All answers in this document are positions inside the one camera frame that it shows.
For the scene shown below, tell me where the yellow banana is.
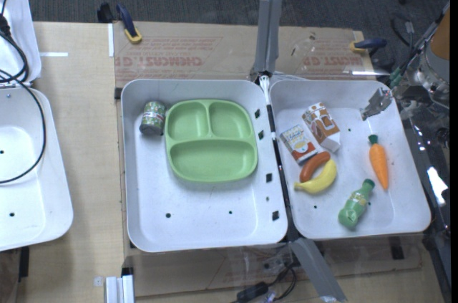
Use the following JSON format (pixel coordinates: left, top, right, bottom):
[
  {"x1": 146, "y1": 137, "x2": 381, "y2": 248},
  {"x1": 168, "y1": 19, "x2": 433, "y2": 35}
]
[{"x1": 293, "y1": 158, "x2": 338, "y2": 196}]

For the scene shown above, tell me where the white plastic tray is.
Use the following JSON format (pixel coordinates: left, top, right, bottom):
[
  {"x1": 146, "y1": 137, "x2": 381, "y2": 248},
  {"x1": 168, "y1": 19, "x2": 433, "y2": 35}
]
[
  {"x1": 120, "y1": 78, "x2": 289, "y2": 254},
  {"x1": 0, "y1": 86, "x2": 74, "y2": 253},
  {"x1": 0, "y1": 0, "x2": 42, "y2": 88},
  {"x1": 268, "y1": 79, "x2": 432, "y2": 241}
]

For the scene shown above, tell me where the black cable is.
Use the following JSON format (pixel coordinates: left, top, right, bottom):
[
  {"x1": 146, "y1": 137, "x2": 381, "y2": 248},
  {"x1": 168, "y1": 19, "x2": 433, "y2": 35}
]
[{"x1": 0, "y1": 0, "x2": 48, "y2": 185}]

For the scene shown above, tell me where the white and brown carton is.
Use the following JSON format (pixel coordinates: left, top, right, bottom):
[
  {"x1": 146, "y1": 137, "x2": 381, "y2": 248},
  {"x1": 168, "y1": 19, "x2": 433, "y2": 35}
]
[{"x1": 301, "y1": 101, "x2": 342, "y2": 153}]

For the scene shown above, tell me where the orange and white juice carton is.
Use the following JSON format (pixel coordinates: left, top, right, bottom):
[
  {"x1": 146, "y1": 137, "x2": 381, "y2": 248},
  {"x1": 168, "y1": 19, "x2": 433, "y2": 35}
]
[{"x1": 278, "y1": 124, "x2": 319, "y2": 165}]

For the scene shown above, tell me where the brown cardboard board, red print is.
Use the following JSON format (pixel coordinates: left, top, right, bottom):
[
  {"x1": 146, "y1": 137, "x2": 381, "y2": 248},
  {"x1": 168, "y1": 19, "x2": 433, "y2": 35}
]
[{"x1": 112, "y1": 20, "x2": 424, "y2": 297}]

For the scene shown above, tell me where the black block with thin wires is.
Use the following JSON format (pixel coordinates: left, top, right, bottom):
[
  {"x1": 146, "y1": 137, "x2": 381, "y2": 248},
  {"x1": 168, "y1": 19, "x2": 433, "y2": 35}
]
[{"x1": 236, "y1": 281, "x2": 271, "y2": 303}]

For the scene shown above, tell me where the green divided plate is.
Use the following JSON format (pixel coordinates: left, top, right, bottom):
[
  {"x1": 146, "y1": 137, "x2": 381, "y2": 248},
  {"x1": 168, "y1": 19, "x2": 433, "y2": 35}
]
[{"x1": 164, "y1": 99, "x2": 259, "y2": 184}]

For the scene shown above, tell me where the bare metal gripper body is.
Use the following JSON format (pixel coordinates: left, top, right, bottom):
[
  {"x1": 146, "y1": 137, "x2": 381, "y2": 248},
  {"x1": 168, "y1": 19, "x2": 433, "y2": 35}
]
[{"x1": 391, "y1": 67, "x2": 451, "y2": 108}]

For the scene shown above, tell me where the orange sausage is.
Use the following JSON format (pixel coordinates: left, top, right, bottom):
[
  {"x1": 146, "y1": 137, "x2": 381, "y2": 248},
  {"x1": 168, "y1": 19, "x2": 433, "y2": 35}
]
[{"x1": 299, "y1": 150, "x2": 332, "y2": 183}]

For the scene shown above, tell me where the orange carrot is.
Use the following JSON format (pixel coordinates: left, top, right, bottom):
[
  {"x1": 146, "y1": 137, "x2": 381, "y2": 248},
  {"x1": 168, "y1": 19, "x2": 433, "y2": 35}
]
[{"x1": 368, "y1": 134, "x2": 390, "y2": 191}]

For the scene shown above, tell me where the green can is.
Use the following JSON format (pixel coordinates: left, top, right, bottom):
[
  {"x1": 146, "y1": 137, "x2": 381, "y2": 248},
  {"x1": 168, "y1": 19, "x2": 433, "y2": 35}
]
[{"x1": 139, "y1": 100, "x2": 167, "y2": 136}]

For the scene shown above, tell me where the green bottle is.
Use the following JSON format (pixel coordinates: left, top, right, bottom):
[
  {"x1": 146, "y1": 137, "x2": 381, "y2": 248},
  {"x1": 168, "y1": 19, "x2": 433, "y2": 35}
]
[{"x1": 337, "y1": 178, "x2": 376, "y2": 231}]

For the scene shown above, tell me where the thin black and white rod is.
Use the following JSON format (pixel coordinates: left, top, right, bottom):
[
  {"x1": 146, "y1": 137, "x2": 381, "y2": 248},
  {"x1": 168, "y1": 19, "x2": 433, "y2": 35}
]
[{"x1": 258, "y1": 74, "x2": 293, "y2": 242}]

